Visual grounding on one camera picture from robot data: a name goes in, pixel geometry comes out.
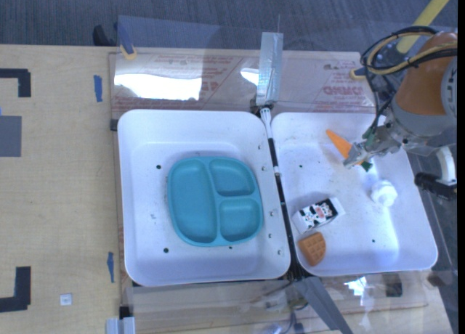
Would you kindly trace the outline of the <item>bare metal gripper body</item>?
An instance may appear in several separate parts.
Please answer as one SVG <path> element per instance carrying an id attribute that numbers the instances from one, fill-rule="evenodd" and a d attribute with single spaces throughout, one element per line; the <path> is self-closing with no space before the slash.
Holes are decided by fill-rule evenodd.
<path id="1" fill-rule="evenodd" d="M 362 141 L 356 143 L 360 144 L 363 157 L 384 156 L 400 150 L 400 143 L 389 135 L 386 126 L 368 128 L 362 135 Z"/>

